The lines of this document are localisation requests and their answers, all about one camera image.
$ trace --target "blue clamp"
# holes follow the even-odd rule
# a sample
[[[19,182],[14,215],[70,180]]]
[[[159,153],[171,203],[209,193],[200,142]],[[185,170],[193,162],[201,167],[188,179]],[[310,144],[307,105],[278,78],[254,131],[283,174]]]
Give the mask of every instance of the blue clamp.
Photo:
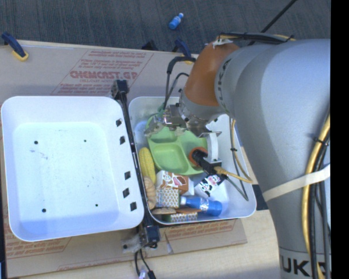
[[[172,52],[176,52],[178,49],[180,49],[185,57],[191,57],[189,48],[180,38],[176,39],[174,44],[176,44],[176,46],[173,48]]]
[[[8,32],[4,32],[1,35],[2,39],[13,48],[12,54],[20,61],[26,61],[29,54],[18,43],[17,39],[11,36]]]

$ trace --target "small blue bottle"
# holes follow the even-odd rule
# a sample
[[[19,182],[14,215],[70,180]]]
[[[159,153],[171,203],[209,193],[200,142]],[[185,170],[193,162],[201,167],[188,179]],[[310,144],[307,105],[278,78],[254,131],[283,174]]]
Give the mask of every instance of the small blue bottle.
[[[178,16],[175,16],[172,21],[170,21],[169,23],[169,28],[174,30],[177,28],[177,26],[181,23],[181,19],[184,17],[184,14],[183,13],[179,13]]]
[[[222,203],[219,201],[210,201],[208,198],[200,196],[181,196],[180,205],[195,209],[201,209],[203,213],[219,216],[222,212]]]

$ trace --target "cardboard sheet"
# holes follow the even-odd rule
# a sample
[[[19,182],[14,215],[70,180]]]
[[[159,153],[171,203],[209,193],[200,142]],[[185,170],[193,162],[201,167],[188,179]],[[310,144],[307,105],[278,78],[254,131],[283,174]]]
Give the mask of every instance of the cardboard sheet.
[[[180,54],[19,41],[29,58],[25,62],[12,55],[9,46],[0,46],[0,109],[16,95],[109,95],[116,79],[128,80],[128,101],[137,96],[163,96],[168,63]],[[192,64],[176,64],[172,74],[189,73]],[[179,78],[177,87],[183,87]],[[41,242],[16,238],[8,222],[5,169],[0,117],[0,158],[2,175],[5,249],[8,278],[29,276],[87,266],[112,264],[133,259],[123,253],[121,240],[136,229],[82,235]],[[165,227],[158,248],[148,257],[247,242],[240,219]]]

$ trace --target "white strap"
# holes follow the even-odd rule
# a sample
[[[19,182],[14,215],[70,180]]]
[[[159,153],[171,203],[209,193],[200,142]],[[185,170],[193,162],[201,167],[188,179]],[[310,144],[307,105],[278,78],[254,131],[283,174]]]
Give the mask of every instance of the white strap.
[[[315,171],[314,173],[303,175],[300,178],[296,178],[289,182],[283,183],[277,187],[265,191],[262,196],[265,202],[277,198],[283,194],[289,193],[296,189],[302,188],[306,185],[318,183],[324,181],[330,177],[330,164],[328,164],[324,169]]]

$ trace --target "green plastic tray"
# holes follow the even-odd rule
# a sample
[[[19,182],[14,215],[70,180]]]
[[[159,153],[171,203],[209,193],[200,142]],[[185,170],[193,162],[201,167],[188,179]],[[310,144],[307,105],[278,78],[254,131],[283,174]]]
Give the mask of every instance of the green plastic tray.
[[[198,138],[191,131],[176,136],[174,131],[164,127],[160,132],[147,138],[149,149],[158,170],[171,171],[184,176],[200,174],[203,169],[192,164],[188,154],[195,147],[207,149],[205,138]]]

